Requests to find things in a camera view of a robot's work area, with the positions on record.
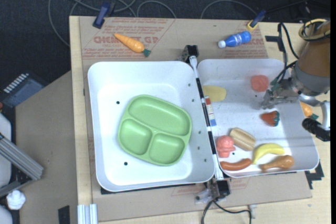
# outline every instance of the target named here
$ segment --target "blue bottle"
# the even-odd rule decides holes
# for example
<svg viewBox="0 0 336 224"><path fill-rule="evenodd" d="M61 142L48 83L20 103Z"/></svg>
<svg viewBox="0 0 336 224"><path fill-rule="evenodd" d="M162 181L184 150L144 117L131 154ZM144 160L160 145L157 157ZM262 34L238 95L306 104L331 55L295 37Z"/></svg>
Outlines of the blue bottle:
<svg viewBox="0 0 336 224"><path fill-rule="evenodd" d="M251 40L251 34L249 31L243 31L239 32L237 34L234 34L232 36L229 36L225 40L221 40L218 42L219 48L224 47L236 47L240 44L247 43Z"/></svg>

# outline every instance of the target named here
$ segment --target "wooden table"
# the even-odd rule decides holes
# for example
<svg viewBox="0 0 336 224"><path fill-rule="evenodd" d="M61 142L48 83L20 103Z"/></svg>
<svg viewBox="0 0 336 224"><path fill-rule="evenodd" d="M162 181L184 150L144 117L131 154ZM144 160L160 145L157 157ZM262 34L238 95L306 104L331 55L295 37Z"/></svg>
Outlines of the wooden table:
<svg viewBox="0 0 336 224"><path fill-rule="evenodd" d="M92 203L91 177L89 166L89 152L87 139L87 122L85 97L83 96L83 66L80 36L80 17L70 17L70 43L71 43L71 71L72 92L75 122L76 166L77 166L77 191L78 204L89 205ZM286 24L292 43L296 51L300 51L304 42L298 36L300 24ZM277 23L260 23L262 36L277 36ZM274 43L265 42L269 58L282 60L282 54ZM294 61L289 49L288 62ZM330 93L320 96L322 100L329 100ZM316 115L322 115L320 108L314 108ZM320 155L324 178L313 182L312 198L273 202L260 204L256 208L256 219L253 223L330 223L331 222L331 192L330 192L330 142L322 142L315 138L317 150ZM246 207L230 208L230 210L246 209ZM136 219L137 223L199 223L202 212L186 212ZM206 223L248 223L247 214L232 215L221 210L209 210ZM134 219L108 221L104 223L134 223Z"/></svg>

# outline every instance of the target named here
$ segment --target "white bottle cap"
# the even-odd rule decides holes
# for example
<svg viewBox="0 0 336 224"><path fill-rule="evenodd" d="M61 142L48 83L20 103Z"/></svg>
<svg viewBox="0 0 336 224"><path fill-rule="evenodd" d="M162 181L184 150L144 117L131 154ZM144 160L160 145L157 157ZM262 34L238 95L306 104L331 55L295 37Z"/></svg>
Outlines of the white bottle cap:
<svg viewBox="0 0 336 224"><path fill-rule="evenodd" d="M226 47L226 44L225 44L225 41L224 40L221 40L221 41L219 41L218 42L218 46L219 46L219 48L225 48Z"/></svg>
<svg viewBox="0 0 336 224"><path fill-rule="evenodd" d="M13 192L7 195L7 204L10 210L21 209L25 201L26 201L25 195L19 190L14 190Z"/></svg>

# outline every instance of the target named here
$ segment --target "hot dog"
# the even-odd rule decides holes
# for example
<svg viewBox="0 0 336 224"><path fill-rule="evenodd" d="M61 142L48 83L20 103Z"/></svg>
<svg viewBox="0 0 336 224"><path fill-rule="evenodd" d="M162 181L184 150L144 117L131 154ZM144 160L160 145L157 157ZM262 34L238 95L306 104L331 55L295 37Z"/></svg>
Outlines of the hot dog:
<svg viewBox="0 0 336 224"><path fill-rule="evenodd" d="M228 162L220 162L220 166L222 167L222 169L224 170L228 170L228 171L238 171L238 170L242 170L248 166L250 166L252 163L252 160L249 158L246 159L242 159L239 162L236 163L228 163Z"/></svg>

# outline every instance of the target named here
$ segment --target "green plate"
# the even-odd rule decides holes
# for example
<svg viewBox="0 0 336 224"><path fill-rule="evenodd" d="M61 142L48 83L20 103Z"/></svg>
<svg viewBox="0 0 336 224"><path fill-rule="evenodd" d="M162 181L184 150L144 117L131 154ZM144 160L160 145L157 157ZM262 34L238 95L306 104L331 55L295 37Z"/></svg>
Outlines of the green plate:
<svg viewBox="0 0 336 224"><path fill-rule="evenodd" d="M168 166L183 156L191 129L191 118L184 109L157 97L139 95L124 111L118 141L129 154Z"/></svg>

